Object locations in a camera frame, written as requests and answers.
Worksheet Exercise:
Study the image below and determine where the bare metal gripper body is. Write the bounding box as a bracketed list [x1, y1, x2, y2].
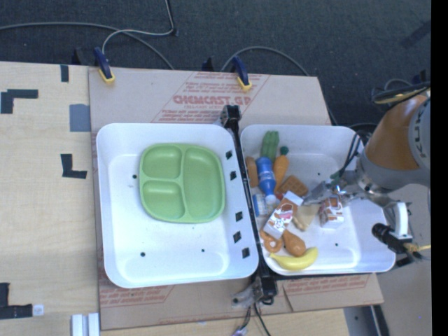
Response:
[335, 170, 397, 208]

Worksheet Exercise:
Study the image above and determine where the brown waffle biscuit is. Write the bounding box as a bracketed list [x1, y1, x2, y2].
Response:
[276, 175, 310, 200]

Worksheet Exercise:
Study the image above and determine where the small white and brown carton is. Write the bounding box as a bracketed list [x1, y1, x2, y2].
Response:
[317, 195, 345, 230]

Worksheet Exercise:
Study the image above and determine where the tan bread slice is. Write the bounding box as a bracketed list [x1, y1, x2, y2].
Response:
[291, 203, 321, 232]

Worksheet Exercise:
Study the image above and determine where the tall white and brown carton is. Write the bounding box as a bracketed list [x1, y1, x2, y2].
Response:
[262, 190, 305, 240]

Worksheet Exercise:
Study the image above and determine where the orange carrot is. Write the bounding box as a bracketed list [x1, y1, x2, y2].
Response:
[272, 146, 291, 190]

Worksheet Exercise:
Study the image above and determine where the blue bottle white cap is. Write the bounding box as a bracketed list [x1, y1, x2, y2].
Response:
[255, 156, 279, 207]

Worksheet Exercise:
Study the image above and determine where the brown chicken drumstick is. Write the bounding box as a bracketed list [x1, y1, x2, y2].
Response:
[281, 229, 307, 258]

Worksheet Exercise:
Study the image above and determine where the white plastic tray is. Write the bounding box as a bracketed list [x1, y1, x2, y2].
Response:
[239, 123, 397, 277]
[95, 122, 260, 289]

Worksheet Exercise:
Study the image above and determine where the small blue and white can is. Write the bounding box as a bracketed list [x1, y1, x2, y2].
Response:
[252, 192, 269, 218]

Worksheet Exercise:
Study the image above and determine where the green toy vegetable bundle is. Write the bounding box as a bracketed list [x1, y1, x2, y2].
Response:
[260, 130, 281, 162]

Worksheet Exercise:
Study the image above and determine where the orange pretzel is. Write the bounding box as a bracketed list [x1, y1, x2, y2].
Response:
[259, 229, 284, 254]

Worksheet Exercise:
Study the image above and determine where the orange sausage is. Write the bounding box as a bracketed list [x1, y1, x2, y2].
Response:
[244, 155, 260, 189]

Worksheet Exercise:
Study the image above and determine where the yellow banana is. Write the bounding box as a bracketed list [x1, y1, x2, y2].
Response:
[269, 246, 320, 272]

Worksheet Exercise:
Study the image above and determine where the green divided plate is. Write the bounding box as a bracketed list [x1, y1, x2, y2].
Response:
[139, 143, 226, 225]

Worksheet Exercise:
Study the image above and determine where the brown cardboard board red print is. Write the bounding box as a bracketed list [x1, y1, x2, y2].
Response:
[87, 66, 385, 330]

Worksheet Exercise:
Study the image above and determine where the black cylinder on white bracket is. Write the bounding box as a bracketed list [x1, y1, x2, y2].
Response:
[371, 201, 414, 256]

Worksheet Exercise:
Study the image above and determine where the black block with wires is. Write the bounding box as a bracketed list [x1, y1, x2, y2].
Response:
[256, 274, 279, 303]
[219, 104, 243, 130]

